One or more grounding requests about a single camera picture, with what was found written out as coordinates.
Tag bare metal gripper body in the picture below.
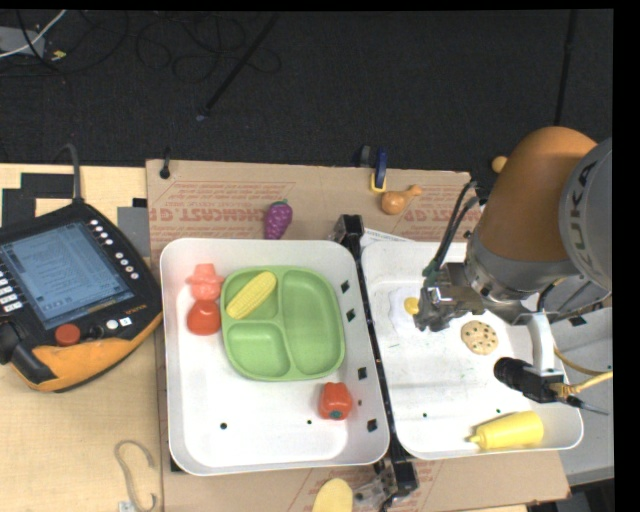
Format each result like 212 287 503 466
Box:
422 262 487 317

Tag white fried egg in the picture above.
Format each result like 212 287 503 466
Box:
388 288 426 332

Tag beige chocolate chip biscuit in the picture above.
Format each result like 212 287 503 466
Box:
460 320 500 357

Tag white plastic tray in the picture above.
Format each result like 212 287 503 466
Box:
359 239 585 461
159 237 391 477

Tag white paper sheet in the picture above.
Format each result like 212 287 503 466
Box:
360 227 416 247

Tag brown chicken drumstick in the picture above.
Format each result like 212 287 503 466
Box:
380 183 424 216

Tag green divided plate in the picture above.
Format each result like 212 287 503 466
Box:
219 265 347 383

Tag red bell pepper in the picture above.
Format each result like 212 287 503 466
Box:
317 381 354 421

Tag yellow mustard bottle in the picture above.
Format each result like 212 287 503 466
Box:
467 410 546 451

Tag brown cardboard board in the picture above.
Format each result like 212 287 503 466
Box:
144 158 572 512

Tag purple grapes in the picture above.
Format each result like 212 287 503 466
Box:
263 198 294 241

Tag yellow corn cob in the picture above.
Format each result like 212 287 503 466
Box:
225 270 278 320

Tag yellow potato crisp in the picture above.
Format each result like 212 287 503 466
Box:
311 477 354 512

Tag red cup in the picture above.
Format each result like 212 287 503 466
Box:
186 298 223 336

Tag pink toy figure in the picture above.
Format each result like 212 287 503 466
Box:
184 263 226 302

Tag black cylinder on white bracket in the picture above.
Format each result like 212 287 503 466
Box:
493 309 569 405

